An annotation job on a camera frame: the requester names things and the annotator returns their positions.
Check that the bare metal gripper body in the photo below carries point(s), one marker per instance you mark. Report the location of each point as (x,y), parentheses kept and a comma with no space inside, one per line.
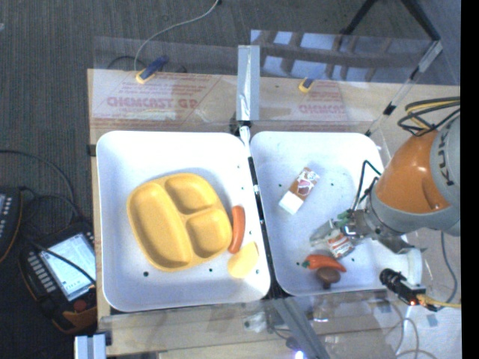
(370,224)

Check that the orange carrot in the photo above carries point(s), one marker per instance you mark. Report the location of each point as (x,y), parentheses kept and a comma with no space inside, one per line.
(323,262)

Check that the brown mushroom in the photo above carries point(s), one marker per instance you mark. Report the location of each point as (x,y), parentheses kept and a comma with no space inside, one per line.
(328,275)

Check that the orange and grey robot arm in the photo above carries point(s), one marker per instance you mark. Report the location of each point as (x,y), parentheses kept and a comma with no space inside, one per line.
(408,178)

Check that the brown cardboard board red print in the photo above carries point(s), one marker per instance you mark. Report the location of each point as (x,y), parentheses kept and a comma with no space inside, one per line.
(168,103)

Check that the white plastic tray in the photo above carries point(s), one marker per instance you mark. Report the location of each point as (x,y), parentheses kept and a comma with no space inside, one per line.
(322,152)
(123,282)

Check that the orange sausage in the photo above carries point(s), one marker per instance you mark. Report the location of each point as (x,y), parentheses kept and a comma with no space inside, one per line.
(237,230)

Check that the yellow divided plate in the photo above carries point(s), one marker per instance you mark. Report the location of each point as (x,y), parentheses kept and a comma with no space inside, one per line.
(164,223)

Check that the red and white small can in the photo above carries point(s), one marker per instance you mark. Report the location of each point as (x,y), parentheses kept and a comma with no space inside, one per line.
(340,246)

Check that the orange bottle with white cap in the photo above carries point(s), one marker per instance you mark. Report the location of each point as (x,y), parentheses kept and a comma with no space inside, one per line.
(299,191)

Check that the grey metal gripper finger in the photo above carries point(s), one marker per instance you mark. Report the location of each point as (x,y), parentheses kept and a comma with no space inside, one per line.
(322,233)
(351,231)

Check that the pale yellow toy food slice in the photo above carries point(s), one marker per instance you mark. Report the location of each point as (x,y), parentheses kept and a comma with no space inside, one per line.
(243,262)

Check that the black cylinder on white bracket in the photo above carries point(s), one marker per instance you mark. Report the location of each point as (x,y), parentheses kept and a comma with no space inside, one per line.
(411,266)

